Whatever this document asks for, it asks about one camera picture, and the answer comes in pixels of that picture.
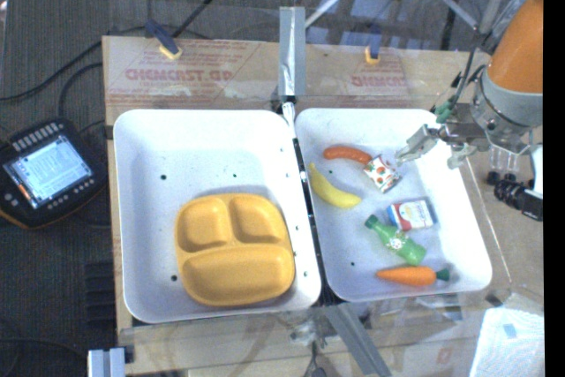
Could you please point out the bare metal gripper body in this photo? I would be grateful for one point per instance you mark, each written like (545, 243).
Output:
(463, 132)

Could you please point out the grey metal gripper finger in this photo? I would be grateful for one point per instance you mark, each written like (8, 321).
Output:
(417, 145)
(460, 152)

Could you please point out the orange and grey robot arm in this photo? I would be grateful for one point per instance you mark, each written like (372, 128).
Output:
(518, 53)

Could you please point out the white can with orange print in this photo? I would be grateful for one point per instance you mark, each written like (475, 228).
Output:
(382, 175)

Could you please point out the white red blue carton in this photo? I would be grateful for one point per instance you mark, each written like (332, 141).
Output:
(412, 215)

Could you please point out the orange sausage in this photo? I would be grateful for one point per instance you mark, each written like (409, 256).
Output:
(346, 153)

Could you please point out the white plastic tray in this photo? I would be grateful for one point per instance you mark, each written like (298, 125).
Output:
(454, 243)
(198, 145)

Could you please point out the green bottle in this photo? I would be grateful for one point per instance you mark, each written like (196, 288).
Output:
(397, 240)

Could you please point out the yellow banana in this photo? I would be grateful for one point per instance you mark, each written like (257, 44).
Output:
(331, 192)

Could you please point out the orange carrot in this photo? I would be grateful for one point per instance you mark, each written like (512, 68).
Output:
(408, 276)

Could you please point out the yellow divided plate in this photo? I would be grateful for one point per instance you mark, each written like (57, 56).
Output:
(234, 251)

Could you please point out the brown cardboard board red print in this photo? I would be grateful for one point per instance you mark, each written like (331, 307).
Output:
(198, 75)

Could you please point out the black cylinder on white bracket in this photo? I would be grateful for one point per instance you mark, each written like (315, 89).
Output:
(516, 192)

